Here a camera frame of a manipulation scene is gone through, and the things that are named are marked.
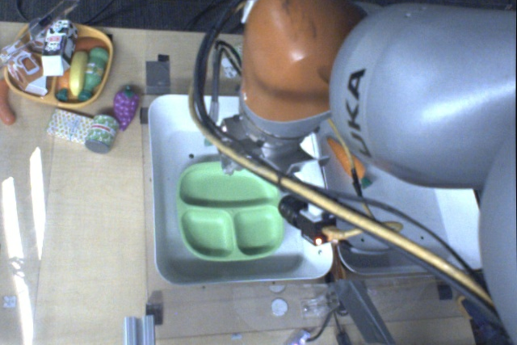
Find black cylinder on white bracket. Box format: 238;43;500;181
278;155;338;247

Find brown and white packet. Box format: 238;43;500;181
6;51;48;97

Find yellow divided plate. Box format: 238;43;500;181
2;23;115;110

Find orange sausage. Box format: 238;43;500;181
0;79;18;126

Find green and white can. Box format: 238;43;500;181
84;113;120;155

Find white patterned packet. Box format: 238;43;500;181
45;108;96;145

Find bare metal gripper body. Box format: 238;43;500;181
219;114;320;176

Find orange carrot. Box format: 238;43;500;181
326;137;373;190

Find yellow banana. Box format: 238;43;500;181
69;50;90;99

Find black and white cow carton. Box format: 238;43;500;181
41;19;79;57

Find purple grapes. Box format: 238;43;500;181
112;85;141;133

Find green divided plate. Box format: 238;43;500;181
175;161;286;261

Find green bottle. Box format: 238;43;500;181
78;47;111;103

